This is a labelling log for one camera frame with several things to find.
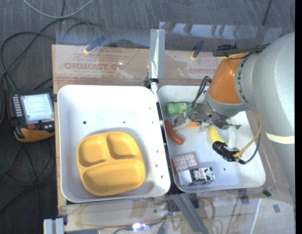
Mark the brown cardboard board red print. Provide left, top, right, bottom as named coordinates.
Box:
left=51, top=44, right=222, bottom=211

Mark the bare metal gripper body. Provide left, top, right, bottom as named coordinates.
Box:
left=189, top=102, right=231, bottom=129

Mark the white carton with black print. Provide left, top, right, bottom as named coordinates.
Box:
left=177, top=167, right=215, bottom=187

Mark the black cylinder on white bracket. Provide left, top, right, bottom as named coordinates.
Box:
left=212, top=125, right=241, bottom=162

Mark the red sausage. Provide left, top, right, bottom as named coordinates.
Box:
left=164, top=119, right=185, bottom=145

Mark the red and white carton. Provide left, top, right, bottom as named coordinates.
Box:
left=171, top=153, right=199, bottom=173

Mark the yellow banana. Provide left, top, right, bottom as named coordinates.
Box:
left=208, top=125, right=226, bottom=145

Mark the white plastic tray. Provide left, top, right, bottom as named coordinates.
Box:
left=57, top=84, right=171, bottom=203
left=157, top=85, right=266, bottom=194

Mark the yellow divided plate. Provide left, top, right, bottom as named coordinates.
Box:
left=76, top=131, right=147, bottom=197

